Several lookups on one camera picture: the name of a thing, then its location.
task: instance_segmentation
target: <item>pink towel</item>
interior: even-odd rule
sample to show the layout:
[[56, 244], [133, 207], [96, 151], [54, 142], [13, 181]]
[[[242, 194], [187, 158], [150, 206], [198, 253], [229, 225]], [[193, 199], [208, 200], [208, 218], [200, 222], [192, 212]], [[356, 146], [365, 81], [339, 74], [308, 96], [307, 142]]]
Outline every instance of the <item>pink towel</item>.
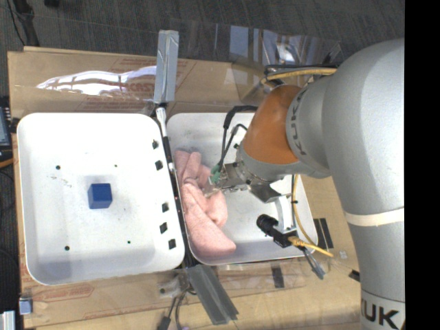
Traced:
[[196, 256], [233, 253], [237, 248], [235, 243], [221, 231], [228, 219], [224, 194], [219, 191], [206, 198], [202, 192], [210, 170], [201, 164], [201, 154], [176, 151], [175, 165], [186, 227]]

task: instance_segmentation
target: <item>gray carpet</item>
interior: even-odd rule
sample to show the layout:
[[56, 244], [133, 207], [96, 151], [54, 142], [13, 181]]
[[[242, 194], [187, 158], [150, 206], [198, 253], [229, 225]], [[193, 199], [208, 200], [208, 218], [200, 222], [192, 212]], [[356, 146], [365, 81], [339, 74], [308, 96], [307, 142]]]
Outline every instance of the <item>gray carpet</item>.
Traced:
[[[177, 26], [180, 57], [215, 61], [228, 59], [229, 45], [214, 52], [213, 23], [337, 40], [345, 58], [403, 37], [405, 30], [405, 0], [61, 0], [58, 8], [27, 1], [43, 47], [153, 56], [157, 32]], [[192, 23], [198, 23], [195, 40], [188, 27]], [[196, 47], [189, 47], [190, 41]], [[0, 0], [0, 96], [9, 94], [6, 52], [22, 47], [6, 0]], [[11, 168], [2, 172], [12, 175]], [[4, 174], [0, 190], [0, 248], [17, 260], [12, 182]], [[16, 307], [16, 282], [16, 266], [0, 256], [0, 313]]]

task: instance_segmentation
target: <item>robotic arm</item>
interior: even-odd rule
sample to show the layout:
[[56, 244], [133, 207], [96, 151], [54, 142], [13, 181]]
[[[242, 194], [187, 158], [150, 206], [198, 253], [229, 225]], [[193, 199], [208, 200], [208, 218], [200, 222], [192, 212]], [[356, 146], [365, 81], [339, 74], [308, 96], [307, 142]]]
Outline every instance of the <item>robotic arm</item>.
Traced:
[[363, 329], [405, 329], [404, 40], [370, 46], [331, 76], [275, 88], [221, 187], [264, 202], [286, 175], [332, 176], [355, 244]]

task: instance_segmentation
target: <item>white tray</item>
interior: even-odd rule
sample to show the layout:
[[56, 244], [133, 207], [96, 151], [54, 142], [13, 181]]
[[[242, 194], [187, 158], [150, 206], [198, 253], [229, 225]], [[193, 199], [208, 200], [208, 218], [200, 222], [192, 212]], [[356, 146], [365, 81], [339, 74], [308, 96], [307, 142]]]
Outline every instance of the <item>white tray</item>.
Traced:
[[[177, 149], [188, 152], [198, 151], [201, 153], [202, 164], [212, 168], [220, 159], [225, 115], [225, 113], [179, 113], [171, 117], [167, 129], [172, 152]], [[248, 126], [252, 117], [251, 113], [236, 114], [229, 132], [238, 123]], [[234, 161], [236, 150], [233, 146], [241, 142], [244, 134], [245, 131], [239, 129], [225, 157], [225, 164]], [[291, 180], [292, 176], [288, 175], [282, 181], [272, 184], [272, 188], [282, 194], [290, 193]], [[223, 265], [304, 256], [298, 248], [279, 247], [273, 242], [272, 237], [265, 236], [256, 226], [256, 219], [261, 214], [278, 218], [275, 203], [264, 204], [246, 190], [226, 192], [225, 198], [228, 205], [228, 221], [222, 230], [236, 243], [236, 251], [229, 256], [207, 258], [198, 256], [192, 248], [192, 253], [201, 263]], [[312, 241], [317, 243], [318, 235], [301, 179], [298, 180], [296, 199], [301, 223]], [[298, 234], [300, 238], [305, 239], [301, 231], [298, 231]]]
[[[181, 263], [182, 231], [160, 130], [151, 118], [33, 113], [20, 121], [17, 138], [26, 262], [35, 280], [57, 285]], [[157, 161], [163, 169], [156, 169]], [[92, 183], [111, 184], [109, 208], [89, 209]]]

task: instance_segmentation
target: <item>black hole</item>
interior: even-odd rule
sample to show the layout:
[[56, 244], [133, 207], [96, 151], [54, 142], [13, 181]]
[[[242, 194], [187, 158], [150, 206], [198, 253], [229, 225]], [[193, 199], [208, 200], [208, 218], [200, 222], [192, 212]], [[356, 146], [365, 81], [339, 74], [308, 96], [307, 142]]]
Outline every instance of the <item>black hole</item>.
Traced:
[[168, 229], [168, 226], [166, 225], [166, 223], [163, 223], [160, 226], [160, 233], [163, 234], [165, 231], [167, 231], [167, 229]]
[[160, 160], [157, 160], [154, 164], [156, 165], [156, 170], [160, 170], [164, 167], [163, 163]]
[[176, 246], [176, 240], [175, 239], [171, 239], [170, 241], [168, 241], [168, 248], [170, 250], [175, 248], [175, 246]]

